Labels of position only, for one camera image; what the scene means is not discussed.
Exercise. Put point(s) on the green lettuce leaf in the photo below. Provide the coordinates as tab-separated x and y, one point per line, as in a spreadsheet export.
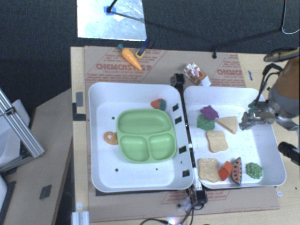
204	124

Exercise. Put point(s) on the watermelon slice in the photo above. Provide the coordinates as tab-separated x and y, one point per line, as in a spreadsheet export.
236	172

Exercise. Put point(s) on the brown cardboard board red print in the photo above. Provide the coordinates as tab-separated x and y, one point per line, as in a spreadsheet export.
131	78

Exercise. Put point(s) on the white and orange carton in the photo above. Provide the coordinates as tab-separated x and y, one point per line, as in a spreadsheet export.
195	74

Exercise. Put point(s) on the orange wedge block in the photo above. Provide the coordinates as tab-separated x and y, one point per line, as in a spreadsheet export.
225	171

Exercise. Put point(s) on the orange pretzel biscuit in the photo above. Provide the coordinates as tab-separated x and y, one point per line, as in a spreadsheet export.
110	138

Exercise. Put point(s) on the beige bread slice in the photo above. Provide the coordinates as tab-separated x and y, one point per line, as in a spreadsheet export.
216	141
208	169

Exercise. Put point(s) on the orange carrot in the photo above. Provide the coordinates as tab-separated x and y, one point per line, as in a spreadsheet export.
131	57

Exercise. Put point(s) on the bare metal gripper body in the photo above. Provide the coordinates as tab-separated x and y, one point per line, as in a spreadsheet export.
264	115

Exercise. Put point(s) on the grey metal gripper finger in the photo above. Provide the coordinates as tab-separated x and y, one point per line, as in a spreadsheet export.
245	126
247	116

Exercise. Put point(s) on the thin black and white rod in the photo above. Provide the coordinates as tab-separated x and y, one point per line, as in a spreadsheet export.
187	125

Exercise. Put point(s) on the triangular sandwich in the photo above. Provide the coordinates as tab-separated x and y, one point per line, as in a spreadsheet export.
229	123

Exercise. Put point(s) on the green divided plate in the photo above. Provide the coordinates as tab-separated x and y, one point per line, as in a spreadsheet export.
145	135

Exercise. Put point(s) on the red strawberry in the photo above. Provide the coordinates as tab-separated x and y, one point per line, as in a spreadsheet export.
158	104

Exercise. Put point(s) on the purple grapes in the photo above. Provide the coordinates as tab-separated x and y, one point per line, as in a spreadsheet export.
209	112

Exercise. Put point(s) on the white plastic tray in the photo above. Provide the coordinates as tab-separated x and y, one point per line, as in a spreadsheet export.
248	144
131	172

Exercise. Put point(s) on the green grapes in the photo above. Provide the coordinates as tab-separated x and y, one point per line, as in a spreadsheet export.
253	170

